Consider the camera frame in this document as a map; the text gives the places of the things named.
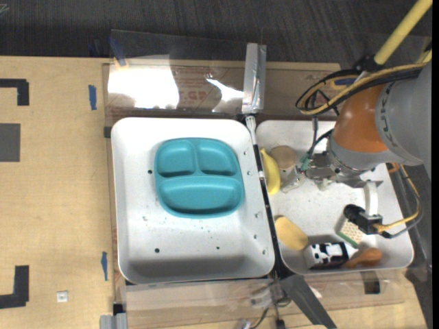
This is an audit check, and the black cylinder on white bracket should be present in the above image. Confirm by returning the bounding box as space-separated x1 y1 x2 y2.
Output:
343 181 384 235

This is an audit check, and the tan bread roll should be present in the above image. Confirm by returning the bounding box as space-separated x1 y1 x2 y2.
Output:
269 145 299 171

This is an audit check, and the black and white carton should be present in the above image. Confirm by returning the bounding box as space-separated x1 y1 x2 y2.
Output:
304 241 359 271

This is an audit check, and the yellow banana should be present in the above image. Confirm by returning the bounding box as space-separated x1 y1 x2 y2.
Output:
259 147 282 197

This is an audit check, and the white plastic tray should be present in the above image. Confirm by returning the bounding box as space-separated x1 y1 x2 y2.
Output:
110 116 276 285
255 119 415 276

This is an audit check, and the beige dotted biscuit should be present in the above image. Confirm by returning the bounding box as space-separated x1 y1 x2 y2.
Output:
337 217 366 248

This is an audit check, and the brown chicken drumstick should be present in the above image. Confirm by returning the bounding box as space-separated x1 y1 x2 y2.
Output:
344 247 383 270

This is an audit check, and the blue divided plate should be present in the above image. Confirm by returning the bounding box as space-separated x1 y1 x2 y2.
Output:
153 137 246 219

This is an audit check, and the yellow oval toy food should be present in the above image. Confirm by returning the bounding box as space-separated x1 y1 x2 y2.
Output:
274 215 309 252

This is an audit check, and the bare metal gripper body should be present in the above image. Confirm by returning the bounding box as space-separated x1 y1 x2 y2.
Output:
302 151 344 184

